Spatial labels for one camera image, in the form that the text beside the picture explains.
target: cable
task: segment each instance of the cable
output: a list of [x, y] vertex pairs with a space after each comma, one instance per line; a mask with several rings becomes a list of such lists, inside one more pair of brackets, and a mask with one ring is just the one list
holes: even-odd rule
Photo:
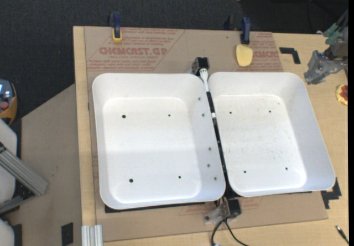
[[212, 246], [215, 246], [215, 245], [216, 245], [216, 244], [214, 243], [214, 235], [215, 235], [216, 231], [218, 230], [218, 228], [220, 227], [220, 225], [221, 225], [222, 223], [225, 223], [225, 224], [226, 224], [226, 226], [227, 226], [227, 228], [228, 228], [228, 231], [230, 231], [231, 236], [234, 238], [234, 240], [236, 240], [239, 244], [241, 244], [241, 245], [243, 245], [243, 246], [248, 246], [247, 244], [242, 243], [240, 240], [238, 240], [238, 239], [236, 238], [236, 236], [233, 234], [233, 232], [232, 232], [230, 226], [229, 226], [228, 223], [227, 223], [227, 218], [224, 219], [224, 220], [222, 220], [221, 222], [219, 222], [217, 225], [215, 225], [215, 228], [214, 228], [214, 230], [212, 231], [212, 234], [211, 234], [211, 245], [212, 245]]

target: dark floor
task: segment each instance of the dark floor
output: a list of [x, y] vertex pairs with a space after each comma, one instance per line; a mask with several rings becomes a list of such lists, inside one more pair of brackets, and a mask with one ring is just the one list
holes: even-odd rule
[[315, 33], [344, 12], [347, 0], [0, 0], [0, 78], [14, 83], [22, 117], [74, 83], [72, 27], [223, 29], [229, 15], [252, 30]]

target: pen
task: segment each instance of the pen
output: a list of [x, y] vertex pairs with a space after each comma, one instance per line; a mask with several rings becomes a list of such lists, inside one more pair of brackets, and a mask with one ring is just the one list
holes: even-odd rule
[[345, 236], [344, 231], [339, 226], [336, 226], [336, 228], [337, 228], [339, 234], [343, 237], [343, 239], [349, 244], [349, 240]]

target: blue clamp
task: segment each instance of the blue clamp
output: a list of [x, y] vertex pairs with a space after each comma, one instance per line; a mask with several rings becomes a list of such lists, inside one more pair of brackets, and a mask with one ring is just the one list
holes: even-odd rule
[[251, 29], [251, 20], [248, 17], [243, 17], [241, 21], [242, 34], [240, 35], [242, 44], [249, 44], [250, 29]]
[[112, 27], [112, 39], [115, 43], [120, 43], [123, 39], [121, 29], [121, 15], [119, 12], [111, 12], [108, 16], [108, 23]]

